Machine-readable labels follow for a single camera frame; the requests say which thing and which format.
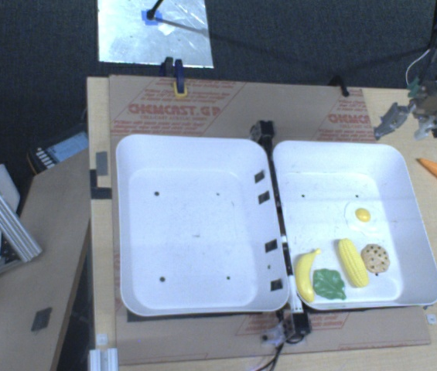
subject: wooden board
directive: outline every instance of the wooden board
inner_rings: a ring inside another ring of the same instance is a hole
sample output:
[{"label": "wooden board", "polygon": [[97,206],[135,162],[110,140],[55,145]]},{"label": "wooden board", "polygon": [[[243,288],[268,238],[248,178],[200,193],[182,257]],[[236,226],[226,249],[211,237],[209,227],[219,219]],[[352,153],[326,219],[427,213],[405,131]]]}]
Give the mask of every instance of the wooden board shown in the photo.
[{"label": "wooden board", "polygon": [[[106,102],[108,94],[104,92],[108,89],[108,79],[90,79],[88,82],[90,94],[96,94],[94,101],[94,108],[97,111],[96,114],[102,113],[101,104]],[[264,87],[265,92],[269,90],[268,86]],[[289,87],[285,87],[282,90],[283,97],[287,97]],[[261,101],[261,85],[256,86],[256,100]],[[365,89],[364,99],[368,107],[369,115],[373,125],[379,122],[379,116],[384,114],[386,110],[395,101],[402,104],[407,104],[407,92],[405,90],[377,90],[377,89]],[[106,140],[108,123],[102,123],[102,134],[98,134],[96,130],[91,128],[90,135],[93,137],[100,136]],[[428,236],[432,245],[432,249],[435,254],[437,262],[437,180],[425,171],[416,161],[416,158],[429,158],[437,161],[437,139],[426,138],[423,141],[415,141],[413,139],[413,132],[417,129],[418,124],[415,119],[410,117],[408,122],[400,128],[397,132],[384,137],[381,142],[389,145],[393,145],[403,154],[408,164],[411,180],[415,188],[416,198],[420,210],[422,211],[423,220],[425,222]],[[110,146],[106,143],[103,144],[100,150],[110,151]],[[91,150],[91,158],[94,157],[96,150]],[[109,235],[108,224],[111,224],[111,216],[107,219],[103,217],[103,213],[106,213],[107,209],[96,210],[98,223],[97,227],[99,232],[104,235]],[[98,265],[103,268],[102,271],[97,271],[98,278],[94,280],[94,297],[95,301],[102,302],[107,306],[108,301],[113,301],[113,287],[107,287],[106,284],[111,280],[114,281],[113,264],[111,260],[105,259],[107,263],[102,260],[104,257],[108,257],[110,251],[113,250],[113,243],[110,243],[110,238],[103,237],[96,239],[99,246],[100,253],[98,257]],[[115,322],[113,320],[112,311],[105,313],[101,307],[98,307],[98,312],[95,316],[95,328],[97,332],[108,332],[108,334],[114,334]],[[429,308],[426,311],[428,315],[434,315],[437,319],[437,304]],[[286,371],[293,369],[303,370],[339,370],[339,369],[352,369],[352,370],[367,370],[367,369],[396,369],[396,370],[421,370],[421,369],[437,369],[437,324],[429,326],[430,334],[432,337],[431,345],[419,345],[419,346],[405,346],[399,348],[379,348],[374,349],[371,342],[365,339],[364,329],[361,326],[359,347],[365,347],[367,350],[364,354],[360,351],[336,351],[336,352],[323,352],[323,353],[303,353],[292,354],[290,356],[282,356],[278,362],[276,370]],[[103,349],[106,346],[98,346],[99,349]],[[291,352],[292,347],[285,348],[285,352]],[[237,359],[219,359],[219,360],[198,360],[192,362],[169,362],[160,364],[143,364],[138,366],[121,366],[122,371],[193,371],[193,370],[229,370],[229,369],[256,369],[262,364],[268,361],[267,357],[246,357]]]},{"label": "wooden board", "polygon": [[[21,221],[43,252],[0,275],[0,370],[56,370],[87,251],[88,153],[32,181]],[[51,308],[46,328],[36,313]]]}]

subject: cardboard sheet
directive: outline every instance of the cardboard sheet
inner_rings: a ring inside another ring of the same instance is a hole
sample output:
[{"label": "cardboard sheet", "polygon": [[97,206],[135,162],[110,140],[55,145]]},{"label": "cardboard sheet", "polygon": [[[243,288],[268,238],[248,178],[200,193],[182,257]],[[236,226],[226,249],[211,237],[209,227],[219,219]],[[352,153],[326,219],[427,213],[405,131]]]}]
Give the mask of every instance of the cardboard sheet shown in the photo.
[{"label": "cardboard sheet", "polygon": [[[374,141],[361,89],[345,98],[336,87],[186,80],[189,96],[176,99],[172,79],[110,77],[111,171],[118,358],[121,365],[263,356],[261,344],[274,313],[139,318],[120,298],[118,199],[114,149],[133,133],[247,138],[258,120],[275,122],[276,141]],[[286,353],[430,343],[420,307],[312,314],[312,334]]]}]

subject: yellow banana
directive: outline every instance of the yellow banana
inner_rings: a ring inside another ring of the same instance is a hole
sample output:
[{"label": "yellow banana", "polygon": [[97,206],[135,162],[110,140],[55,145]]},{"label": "yellow banana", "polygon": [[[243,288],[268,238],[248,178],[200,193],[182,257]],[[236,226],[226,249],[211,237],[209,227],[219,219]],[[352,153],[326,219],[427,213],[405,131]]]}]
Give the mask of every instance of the yellow banana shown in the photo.
[{"label": "yellow banana", "polygon": [[320,249],[303,254],[295,266],[295,285],[304,301],[314,301],[314,290],[311,283],[311,266],[315,257],[321,254]]}]

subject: black bracket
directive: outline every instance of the black bracket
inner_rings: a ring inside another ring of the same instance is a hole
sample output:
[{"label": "black bracket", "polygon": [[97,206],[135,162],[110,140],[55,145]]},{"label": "black bracket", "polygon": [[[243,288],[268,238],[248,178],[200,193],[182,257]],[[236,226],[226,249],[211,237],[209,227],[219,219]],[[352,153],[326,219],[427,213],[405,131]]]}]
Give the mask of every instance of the black bracket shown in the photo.
[{"label": "black bracket", "polygon": [[111,199],[111,188],[97,186],[97,171],[91,169],[89,171],[91,199]]},{"label": "black bracket", "polygon": [[159,76],[160,77],[175,77],[174,91],[177,97],[185,97],[186,84],[184,82],[184,64],[181,59],[176,59],[175,64],[173,63],[173,58],[167,56],[165,62],[159,65]]},{"label": "black bracket", "polygon": [[332,79],[329,81],[328,85],[330,87],[340,87],[340,89],[342,90],[342,95],[344,97],[349,97],[349,91],[347,90],[347,87],[345,86],[345,81],[343,81],[343,78],[341,76],[339,76],[338,74],[336,74],[335,76],[332,77]]},{"label": "black bracket", "polygon": [[42,330],[43,328],[48,327],[48,323],[50,322],[52,308],[45,308],[41,311],[38,311],[34,316],[34,321],[32,322],[31,331],[36,332]]},{"label": "black bracket", "polygon": [[[275,164],[273,162],[273,137],[275,136],[275,128],[273,121],[258,121],[250,130],[249,138],[252,141],[258,143],[265,151],[268,156],[268,165],[270,168],[271,185],[273,186],[273,193],[275,194],[275,204],[277,207],[278,224],[280,226],[280,233],[285,235],[285,221],[282,212],[282,202],[280,200],[280,193],[278,191],[278,181],[275,173]],[[267,243],[265,246],[265,251],[268,252],[272,243]],[[293,275],[292,261],[290,259],[290,253],[288,251],[288,244],[282,243],[282,250],[285,259],[285,269],[287,270],[287,275]],[[272,281],[271,290],[278,290],[282,288],[282,280]],[[292,341],[288,340],[289,343],[297,343],[302,341],[305,335],[311,332],[311,321],[309,320],[309,313],[304,304],[302,304],[304,312],[295,313],[293,315],[293,325],[295,330],[295,337],[292,337]]]}]

